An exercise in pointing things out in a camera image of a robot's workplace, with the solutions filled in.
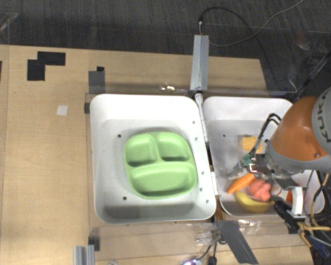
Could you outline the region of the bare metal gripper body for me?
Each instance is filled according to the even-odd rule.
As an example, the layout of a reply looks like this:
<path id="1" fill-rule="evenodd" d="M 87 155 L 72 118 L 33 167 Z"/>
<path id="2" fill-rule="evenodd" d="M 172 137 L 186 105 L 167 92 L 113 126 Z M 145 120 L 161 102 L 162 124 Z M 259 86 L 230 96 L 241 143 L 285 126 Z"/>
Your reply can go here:
<path id="1" fill-rule="evenodd" d="M 247 167 L 250 173 L 270 184 L 277 183 L 282 189 L 293 187 L 292 174 L 280 168 L 273 159 L 266 154 L 255 154 Z"/>

